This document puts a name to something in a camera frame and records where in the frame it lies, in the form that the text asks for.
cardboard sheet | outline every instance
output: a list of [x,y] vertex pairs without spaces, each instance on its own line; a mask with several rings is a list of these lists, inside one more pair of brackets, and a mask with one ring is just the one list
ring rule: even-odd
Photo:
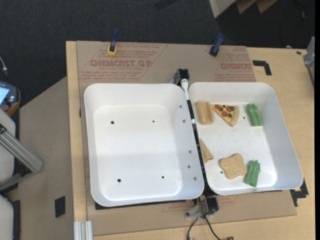
[[[118,42],[110,56],[109,42],[77,41],[83,157],[88,220],[93,233],[107,235],[189,226],[184,211],[192,200],[161,204],[96,209],[90,190],[90,165],[83,94],[93,83],[168,83],[177,69],[188,69],[195,82],[255,82],[253,66],[244,46]],[[219,211],[211,223],[292,216],[296,209],[289,190],[217,196]]]

black cable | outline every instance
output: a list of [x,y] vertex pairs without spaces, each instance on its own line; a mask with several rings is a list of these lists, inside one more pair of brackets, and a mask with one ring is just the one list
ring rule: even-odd
[[302,8],[301,6],[294,6],[292,7],[292,9],[297,9],[301,11],[301,15],[302,17],[298,18],[297,20],[294,19],[287,11],[288,7],[285,3],[285,0],[281,0],[281,5],[282,5],[282,10],[283,10],[283,15],[281,17],[280,23],[279,23],[279,37],[280,37],[280,42],[283,46],[288,45],[288,43],[284,43],[284,39],[283,39],[283,25],[284,25],[284,21],[287,22],[287,24],[289,26],[292,26],[293,29],[293,36],[292,36],[292,44],[291,46],[293,46],[293,48],[298,48],[297,47],[297,32],[301,29],[305,30],[305,32],[312,36],[312,32],[304,25],[306,19],[308,19],[311,16],[315,17],[315,11],[307,11],[306,9]]
[[0,56],[0,62],[2,64],[2,66],[3,66],[3,68],[2,68],[3,74],[4,74],[5,78],[6,78],[6,81],[9,83],[8,69],[7,69],[6,65],[5,65],[4,60],[1,58],[1,56]]
[[190,230],[191,230],[192,226],[197,222],[198,219],[199,219],[199,218],[196,218],[196,219],[194,220],[194,222],[190,225],[189,230],[188,230],[188,234],[186,235],[186,240],[190,240],[190,236],[189,236]]
[[[221,240],[221,239],[216,235],[216,233],[214,232],[214,230],[212,229],[212,227],[211,227],[211,225],[210,225],[210,222],[209,222],[209,220],[207,219],[207,216],[206,216],[206,215],[207,215],[207,214],[201,216],[201,218],[206,220],[206,223],[208,224],[208,226],[209,226],[212,234],[215,236],[215,238],[216,238],[217,240]],[[187,235],[186,235],[186,240],[190,240],[190,231],[191,231],[191,228],[192,228],[193,225],[197,222],[198,219],[199,219],[199,218],[196,218],[196,219],[193,221],[193,223],[190,225],[189,230],[188,230],[188,233],[187,233]],[[231,237],[229,237],[227,240],[234,240],[234,237],[231,236]]]

black bracket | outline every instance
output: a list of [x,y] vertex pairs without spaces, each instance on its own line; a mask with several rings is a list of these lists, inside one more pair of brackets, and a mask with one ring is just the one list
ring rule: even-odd
[[291,192],[291,196],[292,196],[292,200],[293,200],[294,206],[298,207],[298,199],[299,198],[306,198],[307,195],[309,195],[305,179],[303,179],[303,183],[300,186],[300,191],[296,191],[294,189],[290,189],[290,192]]
[[264,67],[265,74],[267,76],[272,76],[272,73],[271,73],[271,70],[270,70],[270,66],[265,60],[253,60],[252,63],[253,63],[254,66]]
[[188,69],[187,68],[179,68],[175,72],[172,81],[173,81],[173,84],[175,84],[177,86],[181,86],[181,79],[189,80],[189,78],[190,78],[190,75],[189,75]]
[[21,205],[20,201],[11,203],[13,207],[13,240],[20,240],[21,232]]

blue clamp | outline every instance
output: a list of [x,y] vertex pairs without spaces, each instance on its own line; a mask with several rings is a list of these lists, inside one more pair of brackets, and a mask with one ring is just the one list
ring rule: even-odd
[[214,56],[214,57],[217,56],[218,51],[219,51],[219,47],[224,39],[225,39],[225,35],[222,33],[219,33],[218,36],[215,38],[214,44],[211,47],[211,50],[209,52],[212,56]]
[[119,30],[115,28],[113,30],[112,38],[111,38],[111,43],[108,45],[108,54],[114,55],[117,52],[117,38],[118,38],[118,32]]

toy bread slice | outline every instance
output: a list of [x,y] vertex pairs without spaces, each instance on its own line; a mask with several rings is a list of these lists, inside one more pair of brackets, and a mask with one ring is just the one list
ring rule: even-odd
[[246,175],[248,172],[244,159],[239,153],[221,159],[219,165],[223,169],[226,177],[230,180],[238,176]]
[[213,159],[214,156],[210,153],[209,149],[207,148],[206,144],[202,139],[199,139],[200,141],[200,147],[201,147],[201,153],[203,156],[203,161],[206,163],[209,160]]
[[239,106],[213,104],[211,107],[229,126],[235,126],[239,117]]

